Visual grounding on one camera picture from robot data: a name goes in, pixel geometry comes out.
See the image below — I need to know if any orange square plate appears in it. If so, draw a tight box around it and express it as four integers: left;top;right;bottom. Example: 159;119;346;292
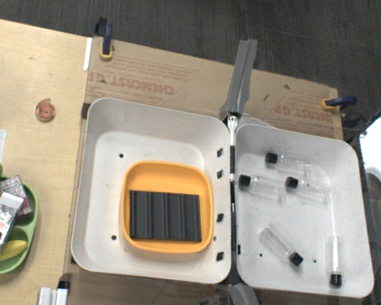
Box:
111;154;225;263

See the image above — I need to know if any thin black and white rod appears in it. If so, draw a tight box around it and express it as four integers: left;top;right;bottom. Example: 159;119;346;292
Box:
198;114;266;286

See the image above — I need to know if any brown cardboard board red print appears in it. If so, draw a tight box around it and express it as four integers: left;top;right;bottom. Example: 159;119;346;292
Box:
45;35;381;305

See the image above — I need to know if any black ribbed block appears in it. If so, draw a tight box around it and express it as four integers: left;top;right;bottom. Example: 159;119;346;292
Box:
120;182;211;252

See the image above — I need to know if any clear bottle with black cap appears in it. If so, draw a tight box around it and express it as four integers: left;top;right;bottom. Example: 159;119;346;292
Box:
282;175;334;207
262;150;318;179
318;235;351;289
235;171;290;204
254;221;311;269

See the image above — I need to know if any white plastic tray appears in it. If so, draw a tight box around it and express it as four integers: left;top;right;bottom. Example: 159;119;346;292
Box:
208;121;381;305
60;94;257;297

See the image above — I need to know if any pink doughnut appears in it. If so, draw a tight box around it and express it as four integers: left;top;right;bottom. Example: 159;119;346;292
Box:
33;96;59;124

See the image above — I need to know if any pink packet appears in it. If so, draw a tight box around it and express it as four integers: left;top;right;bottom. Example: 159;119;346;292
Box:
0;172;40;220

